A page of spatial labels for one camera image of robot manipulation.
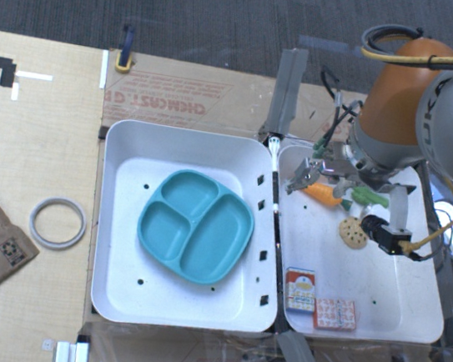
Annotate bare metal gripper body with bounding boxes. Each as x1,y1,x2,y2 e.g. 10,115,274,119
315,139,389,194

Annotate orange carrot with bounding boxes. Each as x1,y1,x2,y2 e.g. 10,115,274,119
299,180,355,213

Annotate green toy vegetable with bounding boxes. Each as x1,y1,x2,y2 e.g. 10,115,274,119
349,184,392,210

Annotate tan chocolate chip biscuit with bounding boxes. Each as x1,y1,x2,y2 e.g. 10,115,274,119
335,215,372,253

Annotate white plastic tray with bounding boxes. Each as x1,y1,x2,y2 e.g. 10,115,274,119
78,115,304,346
251,141,453,357

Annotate red and white carton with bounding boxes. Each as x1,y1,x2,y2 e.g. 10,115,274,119
279,266,322,315

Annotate blue divided plate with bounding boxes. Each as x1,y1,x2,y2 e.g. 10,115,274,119
129,163,262,293

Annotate red patterned packet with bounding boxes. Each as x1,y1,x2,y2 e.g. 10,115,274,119
310,294,361,336

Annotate brown cardboard board red print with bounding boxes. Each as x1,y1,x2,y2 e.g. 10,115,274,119
63,48,453,362

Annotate black cylinder on white bracket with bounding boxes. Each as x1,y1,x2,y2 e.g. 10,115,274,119
355,180,420,259

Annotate white tape ring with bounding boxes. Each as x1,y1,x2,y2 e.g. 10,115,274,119
24,193,91,255

